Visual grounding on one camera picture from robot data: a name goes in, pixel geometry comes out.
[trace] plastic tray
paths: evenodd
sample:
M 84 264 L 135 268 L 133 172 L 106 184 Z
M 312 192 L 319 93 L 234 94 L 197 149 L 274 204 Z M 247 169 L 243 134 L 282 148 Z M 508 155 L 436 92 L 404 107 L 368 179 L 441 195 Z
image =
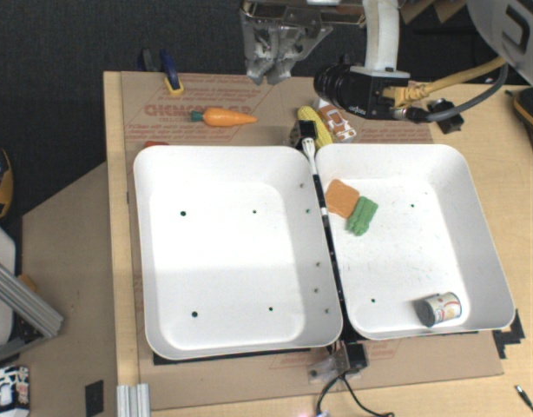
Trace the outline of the plastic tray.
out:
M 325 190 L 333 179 L 378 204 L 355 236 L 329 214 L 353 327 L 384 340 L 505 328 L 515 309 L 467 163 L 446 145 L 329 145 L 317 154 Z M 414 304 L 453 292 L 462 314 L 432 328 Z
M 162 357 L 325 346 L 342 327 L 313 180 L 288 147 L 135 160 L 146 335 Z

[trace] silver can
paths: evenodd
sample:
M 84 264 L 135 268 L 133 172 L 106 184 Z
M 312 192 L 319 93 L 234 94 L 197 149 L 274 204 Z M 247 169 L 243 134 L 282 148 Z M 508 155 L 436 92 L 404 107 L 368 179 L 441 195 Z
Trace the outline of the silver can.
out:
M 419 320 L 428 328 L 443 321 L 458 318 L 462 313 L 461 302 L 452 292 L 417 301 L 415 310 Z

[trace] toy carrot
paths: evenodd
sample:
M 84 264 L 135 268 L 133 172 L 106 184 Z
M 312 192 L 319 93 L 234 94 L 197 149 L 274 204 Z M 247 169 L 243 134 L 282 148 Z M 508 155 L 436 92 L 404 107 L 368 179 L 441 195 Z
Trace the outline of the toy carrot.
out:
M 191 122 L 205 121 L 211 127 L 232 127 L 243 123 L 257 122 L 255 116 L 223 108 L 207 108 L 205 112 L 191 112 Z

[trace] tin can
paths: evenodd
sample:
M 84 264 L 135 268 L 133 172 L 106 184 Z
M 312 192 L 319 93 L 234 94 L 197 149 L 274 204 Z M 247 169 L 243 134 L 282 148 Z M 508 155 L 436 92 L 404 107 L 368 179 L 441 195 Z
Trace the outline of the tin can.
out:
M 419 320 L 428 328 L 443 321 L 461 316 L 461 302 L 455 294 L 434 295 L 418 301 L 415 305 Z

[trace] wooden table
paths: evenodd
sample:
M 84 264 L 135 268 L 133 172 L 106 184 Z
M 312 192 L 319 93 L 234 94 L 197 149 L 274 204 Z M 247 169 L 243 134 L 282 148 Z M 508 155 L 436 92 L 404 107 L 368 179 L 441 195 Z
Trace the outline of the wooden table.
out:
M 109 168 L 110 232 L 114 278 L 117 376 L 121 385 L 140 382 L 131 270 L 127 177 L 122 120 L 122 73 L 104 73 Z M 522 87 L 507 87 L 520 90 Z M 456 105 L 484 90 L 457 85 L 433 96 Z M 444 135 L 431 125 L 434 143 L 445 143 L 466 158 L 510 284 L 525 339 L 506 348 L 505 374 L 361 391 L 371 409 L 392 410 L 399 417 L 419 415 L 531 415 L 514 388 L 521 385 L 533 400 L 533 150 L 527 132 L 515 118 L 506 87 L 464 113 L 461 132 Z M 314 396 L 154 412 L 153 416 L 313 416 Z M 348 393 L 329 394 L 323 408 L 332 417 L 364 415 Z

